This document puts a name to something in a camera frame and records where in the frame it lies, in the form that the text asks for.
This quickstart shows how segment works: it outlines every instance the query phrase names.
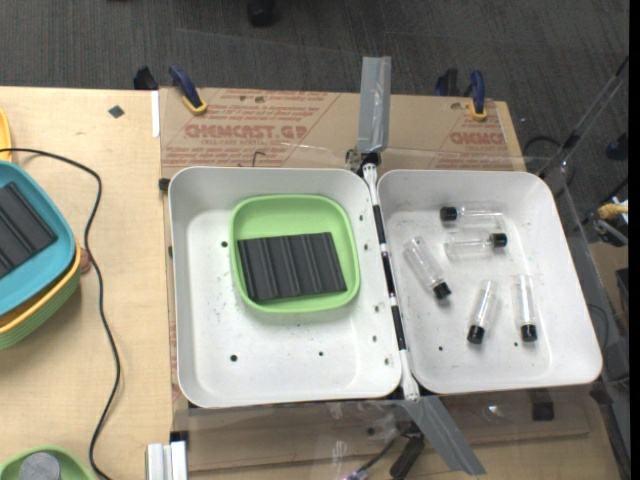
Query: office chair base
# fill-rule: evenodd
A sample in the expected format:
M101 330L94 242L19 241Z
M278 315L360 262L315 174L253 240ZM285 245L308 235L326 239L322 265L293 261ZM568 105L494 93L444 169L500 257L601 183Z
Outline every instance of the office chair base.
M251 0L247 4L249 20L255 27L264 27L271 23L273 18L272 0Z

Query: wooden table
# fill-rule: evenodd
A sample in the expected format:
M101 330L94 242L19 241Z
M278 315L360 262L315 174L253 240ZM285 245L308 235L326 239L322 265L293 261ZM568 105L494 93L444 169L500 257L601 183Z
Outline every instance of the wooden table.
M423 98L433 103L433 98ZM109 110L114 106L124 114L113 117ZM104 276L105 314L120 352L123 377L95 456L114 479L144 478L145 448L149 443L168 442L174 411L163 195L158 190L160 144L152 136L150 94L0 87L0 107L8 116L15 147L68 156L102 176L104 193L90 245ZM503 124L515 139L510 120ZM43 157L18 153L14 161L44 188L76 236L82 237L95 197L94 180ZM0 351L0 461L29 447L56 444L88 464L89 441L114 381L97 290L96 274L90 271L55 317ZM477 435L474 438L471 431L469 439L477 445L474 450L489 478L601 479L613 475L616 464L599 408L585 393L583 388L575 393L580 416L573 409L560 411L562 404L557 406L556 419L568 419L561 421L566 431L555 437L549 434L540 439L532 434L537 439L523 441L522 434L514 434L509 439L507 429L497 443L483 439L483 435L490 436L488 427L476 425ZM242 429L239 432L238 446L243 446ZM255 432L245 432L245 437L250 434ZM224 442L226 438L217 439ZM515 439L519 439L516 444L508 443ZM190 453L202 452L203 447L206 453L207 441L194 440L190 446ZM390 461L397 454L394 449L371 478L387 478ZM367 459L345 458L340 474ZM335 461L323 461L194 473L193 477L320 479L336 478L337 471ZM463 473L446 472L433 451L420 458L412 475L467 478Z

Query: gray carpet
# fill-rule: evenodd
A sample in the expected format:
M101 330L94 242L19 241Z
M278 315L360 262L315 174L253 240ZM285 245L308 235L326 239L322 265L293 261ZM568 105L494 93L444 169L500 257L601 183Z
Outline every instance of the gray carpet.
M0 85L129 89L141 65L169 84L178 63L201 86L357 92L362 56L390 55L398 94L480 69L525 146L564 141L629 53L630 0L277 0L267 28L247 1L0 0ZM627 128L628 82L572 158L580 216L626 178L605 148Z

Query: green tray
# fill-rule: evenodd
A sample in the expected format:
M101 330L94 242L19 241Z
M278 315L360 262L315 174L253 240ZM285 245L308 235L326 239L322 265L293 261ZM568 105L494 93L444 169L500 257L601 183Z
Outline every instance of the green tray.
M38 452L50 453L58 460L62 480L96 480L89 468L77 457L64 448L53 445L30 448L3 462L0 464L0 480L20 480L20 466L29 455Z
M255 302L247 294L237 241L283 235L330 232L338 253L346 291ZM360 269L347 214L335 201L316 195L282 194L246 199L231 215L231 268L244 302L271 313L308 313L336 309L358 293Z

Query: white tray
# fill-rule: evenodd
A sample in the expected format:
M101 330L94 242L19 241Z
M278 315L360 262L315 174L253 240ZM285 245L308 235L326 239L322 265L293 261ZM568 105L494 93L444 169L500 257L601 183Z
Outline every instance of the white tray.
M273 314L245 305L232 281L233 209L267 194L319 194L346 211L360 290L345 307ZM339 169L192 167L169 186L178 380L205 407L379 398L401 365L369 192Z
M391 171L378 183L414 376L436 393L539 388L593 381L602 355L553 196L523 172ZM443 206L480 203L504 212L505 254L460 262L446 256ZM402 258L422 235L445 270L449 305L418 284ZM523 343L513 318L511 277L538 284L538 340ZM500 287L502 307L481 345L466 340L483 279Z

